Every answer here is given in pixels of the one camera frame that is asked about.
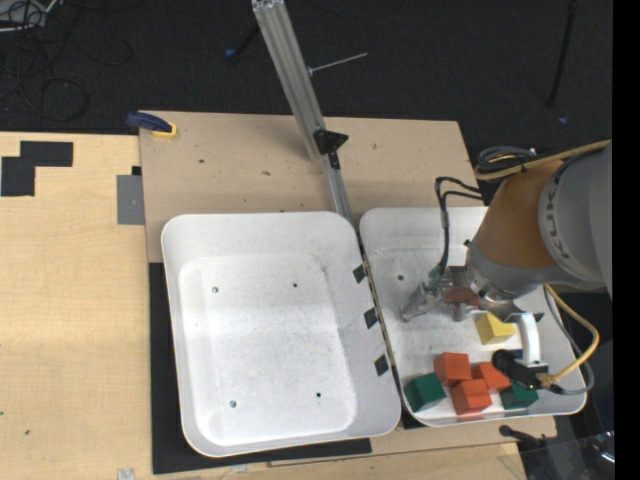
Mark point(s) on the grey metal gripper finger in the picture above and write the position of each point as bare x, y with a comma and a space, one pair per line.
417, 305
459, 313

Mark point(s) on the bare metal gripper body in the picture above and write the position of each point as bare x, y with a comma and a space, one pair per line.
462, 295

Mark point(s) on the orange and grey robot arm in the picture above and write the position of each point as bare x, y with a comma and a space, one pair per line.
550, 218

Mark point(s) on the yellow cube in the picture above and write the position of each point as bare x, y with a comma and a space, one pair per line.
491, 330

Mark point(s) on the orange cube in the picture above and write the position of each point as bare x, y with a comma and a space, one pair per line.
470, 396
452, 367
491, 375

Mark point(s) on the white plastic tray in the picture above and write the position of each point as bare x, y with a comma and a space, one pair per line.
270, 338
415, 248

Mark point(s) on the green cube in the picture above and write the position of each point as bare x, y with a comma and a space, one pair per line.
424, 392
520, 398

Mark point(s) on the pale wooden board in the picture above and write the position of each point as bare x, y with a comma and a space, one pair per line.
225, 178

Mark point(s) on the black cylinder on white bracket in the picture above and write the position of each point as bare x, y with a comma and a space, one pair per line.
529, 335

